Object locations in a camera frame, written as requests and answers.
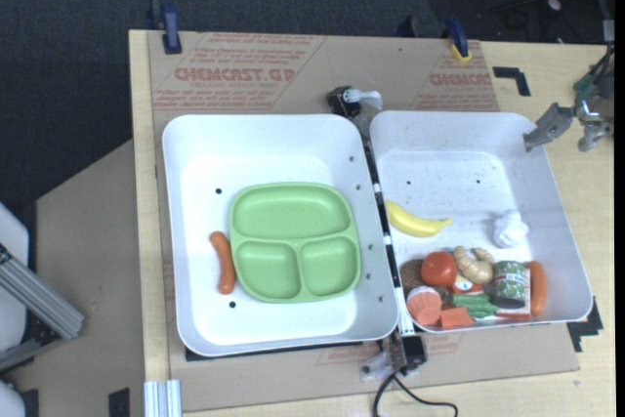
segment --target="can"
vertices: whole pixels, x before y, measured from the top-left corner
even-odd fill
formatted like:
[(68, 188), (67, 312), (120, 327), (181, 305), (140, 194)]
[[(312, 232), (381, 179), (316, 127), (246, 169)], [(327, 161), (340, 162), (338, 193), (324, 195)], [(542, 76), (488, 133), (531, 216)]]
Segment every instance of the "can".
[(517, 261), (500, 261), (495, 264), (493, 271), (493, 304), (508, 310), (525, 306), (525, 288), (527, 287), (525, 265)]

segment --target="banana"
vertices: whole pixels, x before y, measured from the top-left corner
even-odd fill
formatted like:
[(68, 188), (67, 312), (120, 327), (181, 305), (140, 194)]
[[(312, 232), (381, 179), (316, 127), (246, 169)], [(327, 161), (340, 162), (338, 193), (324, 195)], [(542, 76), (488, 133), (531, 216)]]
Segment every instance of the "banana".
[(386, 200), (385, 204), (391, 224), (395, 228), (413, 236), (434, 236), (445, 226), (451, 224), (451, 219), (449, 218), (440, 220), (418, 218), (391, 200)]

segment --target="wooden table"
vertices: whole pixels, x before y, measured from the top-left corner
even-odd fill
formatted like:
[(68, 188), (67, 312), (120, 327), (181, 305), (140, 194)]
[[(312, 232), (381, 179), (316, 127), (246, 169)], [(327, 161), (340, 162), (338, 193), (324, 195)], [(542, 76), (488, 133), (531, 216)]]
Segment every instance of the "wooden table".
[[(164, 307), (163, 266), (159, 226), (159, 201), (154, 176), (156, 164), (152, 122), (150, 61), (147, 32), (131, 31), (130, 60), (133, 99), (134, 147), (137, 176), (139, 252), (144, 328), (146, 379), (171, 378)], [(341, 38), (333, 37), (335, 46)], [(367, 39), (368, 45), (385, 39)], [(426, 41), (406, 41), (423, 44)], [(571, 105), (572, 84), (604, 53), (599, 46), (482, 43), (489, 67), (512, 66), (524, 72), (531, 97), (521, 97), (514, 80), (496, 79), (493, 86), (501, 110), (535, 121), (549, 104)], [(555, 142), (545, 146), (569, 218), (573, 235), (596, 296), (604, 330), (584, 338), (576, 372), (513, 378), (454, 386), (423, 388), (417, 393), (429, 400), (453, 401), (460, 415), (615, 415), (614, 347), (614, 141), (600, 141), (581, 153), (582, 135), (576, 122)], [(317, 398), (258, 406), (193, 412), (193, 416), (369, 415), (372, 395)], [(395, 417), (450, 415), (436, 407), (415, 408), (403, 392), (389, 392), (381, 409)]]

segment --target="white crumpled object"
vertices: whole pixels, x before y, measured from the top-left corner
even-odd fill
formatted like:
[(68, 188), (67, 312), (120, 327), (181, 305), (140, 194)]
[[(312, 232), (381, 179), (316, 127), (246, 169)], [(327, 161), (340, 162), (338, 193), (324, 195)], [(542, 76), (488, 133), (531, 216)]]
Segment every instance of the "white crumpled object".
[(501, 248), (510, 248), (519, 244), (529, 233), (527, 224), (521, 220), (516, 210), (508, 210), (495, 220), (493, 239)]

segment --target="blue clamp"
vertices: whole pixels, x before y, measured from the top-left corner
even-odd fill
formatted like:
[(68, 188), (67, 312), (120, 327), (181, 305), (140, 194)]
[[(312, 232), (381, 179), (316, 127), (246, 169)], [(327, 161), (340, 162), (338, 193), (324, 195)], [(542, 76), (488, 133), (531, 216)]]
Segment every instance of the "blue clamp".
[(451, 52), (459, 63), (468, 63), (473, 56), (469, 51), (469, 43), (467, 42), (467, 35), (462, 24), (456, 20), (453, 16), (448, 16), (445, 19), (445, 28), (447, 34), (453, 40), (451, 46)]
[(183, 51), (178, 34), (178, 13), (172, 2), (161, 4), (158, 0), (151, 0), (146, 24), (148, 29), (165, 30), (163, 35), (165, 54), (180, 54)]

